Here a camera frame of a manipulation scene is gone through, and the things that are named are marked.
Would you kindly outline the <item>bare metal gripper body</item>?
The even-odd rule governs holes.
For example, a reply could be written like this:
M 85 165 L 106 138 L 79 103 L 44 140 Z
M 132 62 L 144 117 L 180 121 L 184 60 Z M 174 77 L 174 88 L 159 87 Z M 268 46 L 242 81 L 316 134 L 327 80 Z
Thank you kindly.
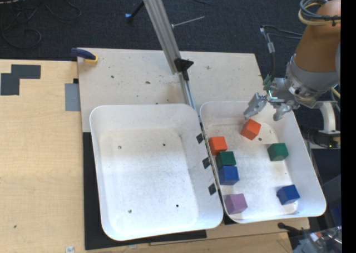
M 277 78 L 265 82 L 267 99 L 271 103 L 292 103 L 314 108 L 324 90 L 316 90 L 300 83 L 294 77 Z

